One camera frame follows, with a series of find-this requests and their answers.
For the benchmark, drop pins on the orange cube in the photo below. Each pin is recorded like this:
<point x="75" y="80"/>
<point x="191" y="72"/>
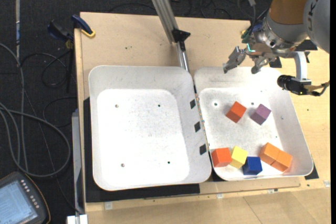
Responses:
<point x="235" y="112"/>
<point x="268" y="153"/>
<point x="282" y="161"/>

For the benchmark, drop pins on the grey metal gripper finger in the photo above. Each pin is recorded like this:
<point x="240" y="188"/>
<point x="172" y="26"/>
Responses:
<point x="234" y="59"/>
<point x="260" y="64"/>

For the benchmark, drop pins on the white plastic tray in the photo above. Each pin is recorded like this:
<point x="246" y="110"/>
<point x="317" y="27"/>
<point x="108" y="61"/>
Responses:
<point x="236" y="136"/>
<point x="141" y="128"/>

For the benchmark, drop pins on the blue cube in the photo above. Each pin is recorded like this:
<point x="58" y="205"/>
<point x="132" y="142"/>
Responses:
<point x="252" y="165"/>

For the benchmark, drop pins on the yellow cube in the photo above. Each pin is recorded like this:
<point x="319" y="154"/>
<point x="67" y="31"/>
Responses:
<point x="238" y="157"/>

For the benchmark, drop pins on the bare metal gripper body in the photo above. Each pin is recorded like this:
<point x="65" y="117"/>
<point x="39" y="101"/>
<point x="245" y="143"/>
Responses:
<point x="270" y="44"/>

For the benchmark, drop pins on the black cylinder on white bracket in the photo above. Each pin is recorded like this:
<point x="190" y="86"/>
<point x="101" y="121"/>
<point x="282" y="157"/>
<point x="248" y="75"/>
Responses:
<point x="291" y="84"/>

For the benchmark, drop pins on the red cube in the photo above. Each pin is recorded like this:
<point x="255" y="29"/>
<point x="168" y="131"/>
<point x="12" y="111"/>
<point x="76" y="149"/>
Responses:
<point x="221" y="157"/>

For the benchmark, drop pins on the purple cube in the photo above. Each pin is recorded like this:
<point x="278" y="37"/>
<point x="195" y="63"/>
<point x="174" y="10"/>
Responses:
<point x="260" y="114"/>

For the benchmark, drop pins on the pale wood board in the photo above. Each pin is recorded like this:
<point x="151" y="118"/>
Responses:
<point x="131" y="39"/>

